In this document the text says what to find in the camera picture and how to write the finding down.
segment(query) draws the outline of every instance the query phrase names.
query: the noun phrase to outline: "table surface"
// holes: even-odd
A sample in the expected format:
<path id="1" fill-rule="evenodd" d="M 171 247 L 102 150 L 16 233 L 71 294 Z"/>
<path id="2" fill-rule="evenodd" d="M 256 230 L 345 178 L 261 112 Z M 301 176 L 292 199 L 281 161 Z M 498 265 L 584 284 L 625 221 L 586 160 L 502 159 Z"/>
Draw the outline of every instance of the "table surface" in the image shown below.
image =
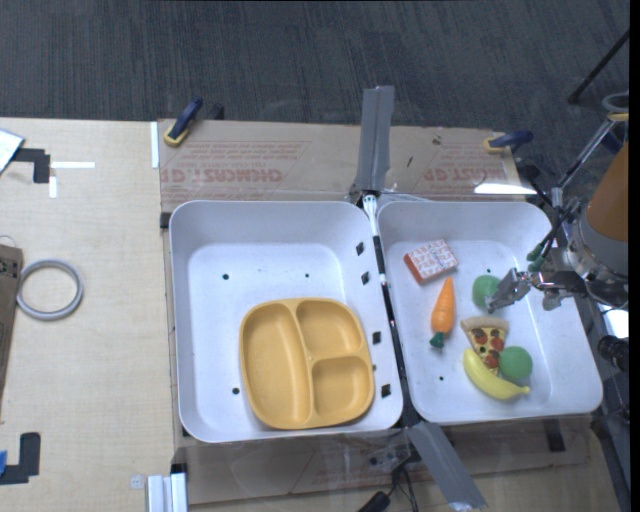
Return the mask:
<path id="1" fill-rule="evenodd" d="M 85 296 L 71 316 L 41 322 L 18 310 L 0 411 L 0 449 L 18 463 L 20 435 L 38 432 L 39 475 L 0 486 L 0 509 L 142 511 L 138 475 L 169 472 L 174 410 L 160 186 L 152 167 L 151 123 L 0 118 L 57 162 L 57 197 L 32 181 L 32 166 L 11 163 L 0 179 L 0 235 L 23 249 L 25 263 L 73 264 Z M 64 304 L 68 276 L 42 271 L 29 281 L 34 306 Z M 494 510 L 615 510 L 600 445 L 586 433 L 586 462 L 476 481 Z M 429 510 L 450 510 L 433 482 L 415 486 Z M 258 499 L 195 510 L 355 510 L 375 490 Z M 407 510 L 394 496 L 392 510 Z"/>

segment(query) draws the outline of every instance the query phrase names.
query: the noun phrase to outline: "yellow plate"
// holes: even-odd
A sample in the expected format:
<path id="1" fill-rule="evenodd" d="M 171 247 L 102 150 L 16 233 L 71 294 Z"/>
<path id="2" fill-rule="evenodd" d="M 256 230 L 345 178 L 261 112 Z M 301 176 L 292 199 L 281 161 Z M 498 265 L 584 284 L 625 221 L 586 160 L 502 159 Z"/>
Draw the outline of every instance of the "yellow plate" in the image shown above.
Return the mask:
<path id="1" fill-rule="evenodd" d="M 373 400 L 362 327 L 335 300 L 284 299 L 252 308 L 240 326 L 240 363 L 253 412 L 273 428 L 344 423 Z"/>

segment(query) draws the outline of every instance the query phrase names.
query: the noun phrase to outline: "roll of tape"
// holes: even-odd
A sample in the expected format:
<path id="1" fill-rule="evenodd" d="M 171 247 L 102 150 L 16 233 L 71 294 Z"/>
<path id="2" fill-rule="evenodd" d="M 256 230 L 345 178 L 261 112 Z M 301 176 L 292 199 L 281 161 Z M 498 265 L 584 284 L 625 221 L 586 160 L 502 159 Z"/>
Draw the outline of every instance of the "roll of tape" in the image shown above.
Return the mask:
<path id="1" fill-rule="evenodd" d="M 34 309 L 29 304 L 27 304 L 22 297 L 22 288 L 24 282 L 31 274 L 43 268 L 57 268 L 59 270 L 62 270 L 63 272 L 69 274 L 76 284 L 76 294 L 71 302 L 65 307 L 58 309 L 57 311 L 39 311 L 37 309 Z M 82 284 L 82 280 L 80 279 L 80 274 L 72 265 L 65 261 L 57 259 L 39 260 L 30 263 L 29 265 L 24 267 L 24 269 L 22 269 L 22 273 L 20 276 L 20 287 L 18 288 L 17 302 L 20 309 L 32 318 L 45 321 L 60 320 L 61 318 L 69 316 L 78 308 L 78 306 L 80 305 L 80 301 L 82 300 L 83 292 L 84 287 Z"/>

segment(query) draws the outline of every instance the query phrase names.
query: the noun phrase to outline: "orange carrot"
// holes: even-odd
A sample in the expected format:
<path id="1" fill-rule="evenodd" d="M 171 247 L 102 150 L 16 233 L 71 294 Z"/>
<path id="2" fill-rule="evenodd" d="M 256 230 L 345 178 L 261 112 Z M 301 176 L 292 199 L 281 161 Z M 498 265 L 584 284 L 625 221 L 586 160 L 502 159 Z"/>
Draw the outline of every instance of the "orange carrot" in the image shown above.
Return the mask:
<path id="1" fill-rule="evenodd" d="M 456 313 L 455 293 L 453 291 L 453 279 L 447 277 L 438 295 L 438 300 L 431 312 L 431 329 L 435 335 L 429 343 L 437 348 L 443 347 L 442 338 L 453 328 Z"/>

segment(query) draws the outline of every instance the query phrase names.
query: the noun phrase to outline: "yellow banana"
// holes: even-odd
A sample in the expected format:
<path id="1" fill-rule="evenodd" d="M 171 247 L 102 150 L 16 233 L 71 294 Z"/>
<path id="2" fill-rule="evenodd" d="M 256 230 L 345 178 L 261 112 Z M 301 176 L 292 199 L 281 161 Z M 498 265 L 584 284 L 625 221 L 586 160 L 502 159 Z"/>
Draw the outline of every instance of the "yellow banana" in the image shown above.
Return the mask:
<path id="1" fill-rule="evenodd" d="M 517 386 L 513 382 L 494 375 L 471 348 L 465 349 L 462 364 L 471 382 L 487 395 L 498 400 L 508 400 L 520 394 L 527 395 L 530 391 L 529 386 Z"/>

